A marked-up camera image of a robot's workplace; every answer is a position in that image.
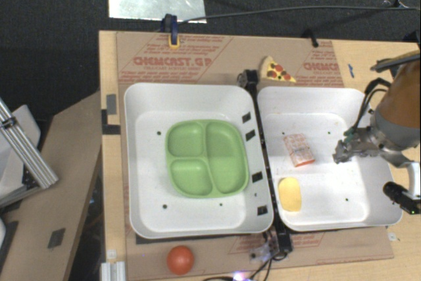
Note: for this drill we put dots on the black cylinder on white bracket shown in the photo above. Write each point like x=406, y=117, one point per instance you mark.
x=403, y=194

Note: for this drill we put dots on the red-orange ball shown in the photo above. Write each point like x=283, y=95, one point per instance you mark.
x=180, y=260

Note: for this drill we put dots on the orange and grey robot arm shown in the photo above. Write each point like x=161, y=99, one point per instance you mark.
x=404, y=98

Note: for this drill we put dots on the green divided plate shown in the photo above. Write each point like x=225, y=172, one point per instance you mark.
x=207, y=158

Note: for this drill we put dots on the toy pizza slice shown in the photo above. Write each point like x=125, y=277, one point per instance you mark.
x=275, y=70

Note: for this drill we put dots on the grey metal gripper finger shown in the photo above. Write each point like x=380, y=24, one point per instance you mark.
x=338, y=154
x=348, y=153

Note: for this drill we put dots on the thin black rod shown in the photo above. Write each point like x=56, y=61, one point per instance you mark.
x=265, y=154

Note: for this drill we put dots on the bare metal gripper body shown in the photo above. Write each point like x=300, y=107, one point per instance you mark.
x=365, y=143

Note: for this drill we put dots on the orange and white packet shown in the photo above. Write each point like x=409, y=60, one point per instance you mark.
x=298, y=149

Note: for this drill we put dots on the yellow oval biscuit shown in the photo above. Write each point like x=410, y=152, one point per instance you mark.
x=289, y=194

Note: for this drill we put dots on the brown cardboard board red print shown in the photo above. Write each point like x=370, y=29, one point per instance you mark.
x=204, y=56

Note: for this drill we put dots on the white plastic tray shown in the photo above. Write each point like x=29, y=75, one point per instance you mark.
x=148, y=154
x=332, y=194

